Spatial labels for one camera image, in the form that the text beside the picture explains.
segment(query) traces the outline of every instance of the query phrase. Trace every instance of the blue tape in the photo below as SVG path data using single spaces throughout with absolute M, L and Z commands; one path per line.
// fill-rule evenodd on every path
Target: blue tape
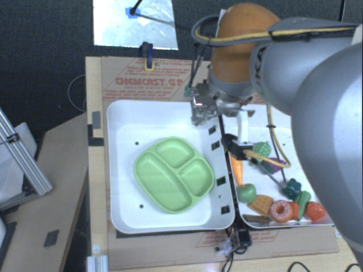
M 131 19 L 137 19 L 137 15 L 131 15 L 130 14 L 130 10 L 132 9 L 132 7 L 127 7 L 125 8 L 125 12 L 126 12 L 126 15 L 128 18 L 131 18 Z M 141 11 L 139 8 L 136 8 L 136 12 L 135 14 L 138 14 L 138 15 L 141 15 Z

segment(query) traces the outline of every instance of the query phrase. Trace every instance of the toy carrot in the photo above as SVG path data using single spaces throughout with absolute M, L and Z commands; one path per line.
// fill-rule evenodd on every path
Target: toy carrot
M 242 186 L 242 160 L 237 160 L 229 153 L 229 159 L 231 161 L 233 178 L 238 186 Z
M 297 202 L 289 202 L 291 207 L 293 208 L 293 217 L 291 220 L 297 220 L 299 218 L 299 204 Z

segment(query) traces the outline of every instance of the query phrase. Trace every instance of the cable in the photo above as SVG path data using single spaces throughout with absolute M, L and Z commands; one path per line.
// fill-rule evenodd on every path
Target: cable
M 273 120 L 272 120 L 272 108 L 271 108 L 271 105 L 268 106 L 268 112 L 269 112 L 269 124 L 272 126 L 273 125 Z M 272 133 L 273 140 L 276 143 L 277 149 L 279 150 L 279 152 L 281 153 L 282 157 L 287 162 L 287 165 L 290 167 L 291 166 L 291 163 L 290 163 L 289 159 L 286 157 L 286 155 L 283 152 L 283 150 L 281 149 L 281 146 L 280 146 L 280 144 L 279 144 L 279 142 L 277 140 L 277 137 L 276 137 L 276 133 L 275 133 L 274 128 L 270 128 L 270 131 Z
M 74 84 L 74 82 L 76 82 L 77 80 L 86 77 L 86 75 L 79 75 L 78 77 L 76 77 L 75 79 L 73 79 L 69 85 L 68 85 L 68 89 L 67 89 L 67 95 L 68 95 L 68 100 L 70 101 L 70 103 L 72 104 L 73 107 L 75 107 L 77 110 L 79 110 L 80 112 L 85 112 L 86 108 L 85 108 L 85 101 L 83 102 L 83 109 L 81 109 L 80 107 L 78 107 L 76 104 L 73 103 L 71 97 L 70 97 L 70 88 L 71 86 Z
M 277 161 L 280 162 L 280 156 L 279 156 L 279 153 L 277 152 L 275 139 L 274 139 L 273 134 L 272 134 L 272 130 L 273 130 L 274 126 L 273 126 L 273 123 L 272 123 L 272 120 L 271 120 L 271 118 L 272 118 L 272 114 L 271 114 L 272 109 L 271 109 L 271 106 L 269 104 L 266 104 L 266 111 L 267 111 L 268 129 L 269 129 L 269 133 L 270 133 L 270 137 L 271 137 L 272 146 L 273 146 L 273 149 L 275 151 Z M 285 172 L 284 172 L 283 168 L 281 169 L 281 173 L 282 173 L 282 178 L 284 179 L 284 184 L 286 184 L 286 177 L 285 177 Z
M 245 254 L 247 251 L 247 248 L 238 248 L 236 251 L 234 251 L 234 253 L 236 253 L 237 255 L 243 255 Z
M 296 264 L 299 264 L 299 265 L 301 265 L 307 272 L 310 272 L 310 270 L 303 264 L 303 263 L 301 263 L 301 262 L 293 262 L 291 265 L 290 265 L 290 267 L 288 268 L 288 272 L 291 272 L 291 270 L 292 270 L 292 268 L 296 265 Z M 354 264 L 350 264 L 347 268 L 346 268 L 346 270 L 344 271 L 344 272 L 349 272 L 350 271 L 350 269 L 352 268 L 352 267 L 354 267 L 354 266 L 359 266 L 358 264 L 356 264 L 356 263 L 354 263 Z
M 274 161 L 274 160 L 272 160 L 270 158 L 261 156 L 261 155 L 257 154 L 256 152 L 254 152 L 252 150 L 243 150 L 243 153 L 247 157 L 250 157 L 250 158 L 259 158 L 259 159 L 262 159 L 263 161 L 269 162 L 269 163 L 271 163 L 273 165 L 276 165 L 276 166 L 279 166 L 279 167 L 283 167 L 283 168 L 289 168 L 289 167 L 291 167 L 291 163 L 289 161 L 286 161 L 287 164 L 282 164 L 282 163 L 276 162 L 276 161 Z
M 272 174 L 271 173 L 269 173 L 267 170 L 266 170 L 266 168 L 264 168 L 256 159 L 252 159 L 251 160 L 251 162 L 253 163 L 253 164 L 255 164 L 262 172 L 264 172 L 264 173 L 266 173 L 267 175 L 268 175 L 268 177 L 270 178 L 270 179 L 272 179 L 273 180 L 273 182 L 275 183 L 275 184 L 277 184 L 279 187 L 281 187 L 281 188 L 284 188 L 285 187 L 285 185 L 282 185 L 281 183 L 279 183 L 277 180 L 276 180 L 276 178 L 274 178 L 273 176 L 272 176 Z
M 233 264 L 233 255 L 234 255 L 234 252 L 232 251 L 229 254 L 229 256 L 227 257 L 226 262 L 223 264 L 221 272 L 230 272 L 231 271 L 232 264 Z
M 352 268 L 352 267 L 354 267 L 354 266 L 358 266 L 358 267 L 359 267 L 359 265 L 358 265 L 357 263 L 350 264 L 350 265 L 346 268 L 345 272 L 349 272 L 349 271 L 351 270 L 351 268 Z
M 343 21 L 344 17 L 344 10 L 345 10 L 345 0 L 340 1 L 340 11 L 339 11 L 339 21 Z
M 288 268 L 288 272 L 291 272 L 291 269 L 296 265 L 299 264 L 301 265 L 307 272 L 310 272 L 310 270 L 301 262 L 293 262 L 290 267 Z
M 270 31 L 270 32 L 257 32 L 257 33 L 250 33 L 245 35 L 238 35 L 233 37 L 225 37 L 225 38 L 210 38 L 204 36 L 200 33 L 200 26 L 204 23 L 204 21 L 208 21 L 211 19 L 215 19 L 218 15 L 209 15 L 202 19 L 200 19 L 191 30 L 191 35 L 193 39 L 200 44 L 203 45 L 210 45 L 213 47 L 219 46 L 229 46 L 234 44 L 240 43 L 255 43 L 258 41 L 266 41 L 271 39 L 278 39 L 279 37 L 288 37 L 296 36 L 296 35 L 307 35 L 308 38 L 311 36 L 320 36 L 320 35 L 331 35 L 337 34 L 340 32 L 346 32 L 344 35 L 352 36 L 355 28 L 357 27 L 325 27 L 325 28 L 306 28 L 306 29 L 290 29 L 290 30 L 277 30 L 277 31 Z
M 204 52 L 205 52 L 205 50 L 207 48 L 207 46 L 204 45 L 201 53 L 199 54 L 199 56 L 197 56 L 199 46 L 200 46 L 200 44 L 195 45 L 194 59 L 192 61 L 191 78 L 190 78 L 189 84 L 188 84 L 189 88 L 191 88 L 192 85 L 193 85 L 194 78 L 195 78 L 195 76 L 196 76 L 196 74 L 198 72 L 198 69 L 199 69 L 199 67 L 201 65 L 201 62 L 203 61 L 203 54 L 204 54 Z

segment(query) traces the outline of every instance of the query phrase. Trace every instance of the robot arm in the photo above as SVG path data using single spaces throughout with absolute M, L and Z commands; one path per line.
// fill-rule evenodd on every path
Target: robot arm
M 242 12 L 251 19 L 253 11 L 233 9 L 227 14 Z M 236 116 L 255 91 L 290 115 L 306 177 L 363 268 L 362 42 L 351 45 L 357 26 L 306 18 L 278 21 L 257 9 L 256 24 L 264 21 L 269 37 L 245 36 L 240 42 L 249 43 L 239 48 L 224 39 L 224 50 L 215 48 L 208 80 L 192 89 L 192 122 L 203 124 L 221 113 Z M 243 24 L 243 18 L 222 18 L 217 37 L 236 36 L 226 30 L 233 22 Z M 331 32 L 337 26 L 347 29 Z M 291 34 L 275 36 L 279 31 Z

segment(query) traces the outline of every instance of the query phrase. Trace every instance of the toy bell pepper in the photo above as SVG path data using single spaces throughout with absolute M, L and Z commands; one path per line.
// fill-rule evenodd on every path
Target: toy bell pepper
M 326 214 L 324 207 L 316 202 L 309 202 L 306 206 L 305 215 L 311 220 L 318 220 Z
M 241 202 L 252 203 L 256 198 L 256 188 L 253 184 L 244 184 L 237 187 L 237 197 Z
M 294 178 L 291 178 L 286 187 L 282 189 L 282 193 L 286 195 L 289 199 L 295 201 L 295 199 L 299 196 L 301 191 L 301 183 L 296 181 Z
M 278 160 L 278 158 L 274 158 L 274 157 L 270 157 L 271 160 L 273 161 L 276 161 L 276 162 L 280 162 L 282 164 L 286 164 L 285 161 L 283 160 Z M 276 172 L 280 171 L 281 170 L 281 167 L 277 166 L 277 165 L 274 165 L 270 162 L 267 162 L 267 161 L 262 161 L 262 166 L 264 168 L 266 168 L 266 170 L 271 173 L 271 174 L 275 174 Z

